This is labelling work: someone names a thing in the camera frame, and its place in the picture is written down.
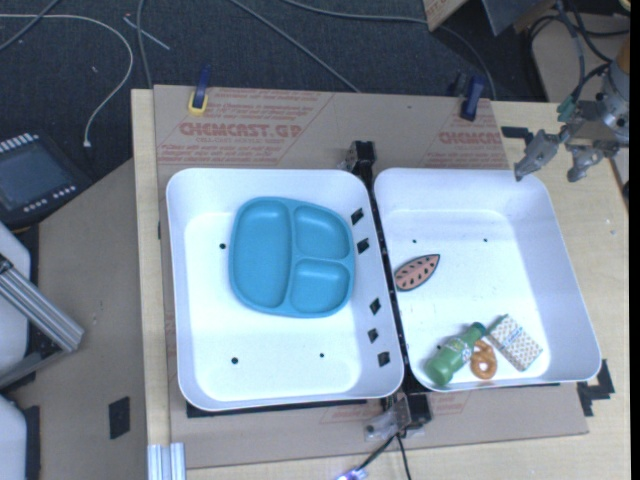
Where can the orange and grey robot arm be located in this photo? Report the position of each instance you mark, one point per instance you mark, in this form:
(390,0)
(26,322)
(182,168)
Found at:
(620,75)

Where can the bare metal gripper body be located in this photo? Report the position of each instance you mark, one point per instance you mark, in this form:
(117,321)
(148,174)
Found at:
(595,128)

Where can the brown cardboard board, red print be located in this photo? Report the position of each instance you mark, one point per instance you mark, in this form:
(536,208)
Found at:
(280,133)

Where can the pink watermelon slice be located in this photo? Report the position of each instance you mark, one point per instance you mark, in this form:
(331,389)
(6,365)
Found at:
(415,273)

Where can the white plastic tray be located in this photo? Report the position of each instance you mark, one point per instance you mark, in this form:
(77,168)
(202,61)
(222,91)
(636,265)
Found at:
(500,268)
(280,358)

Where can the orange pretzel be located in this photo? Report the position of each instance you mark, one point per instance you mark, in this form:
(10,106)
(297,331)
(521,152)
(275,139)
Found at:
(484,368)

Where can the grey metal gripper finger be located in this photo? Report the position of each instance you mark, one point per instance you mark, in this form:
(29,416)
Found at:
(537,150)
(582,160)

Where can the green bottle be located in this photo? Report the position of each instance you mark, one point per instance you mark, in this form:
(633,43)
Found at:
(445,363)

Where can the blue divided plate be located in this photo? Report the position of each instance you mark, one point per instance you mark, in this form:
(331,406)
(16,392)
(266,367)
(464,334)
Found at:
(265,253)

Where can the white patterned carton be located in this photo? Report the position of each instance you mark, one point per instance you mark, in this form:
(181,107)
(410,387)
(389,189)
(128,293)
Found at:
(517,345)

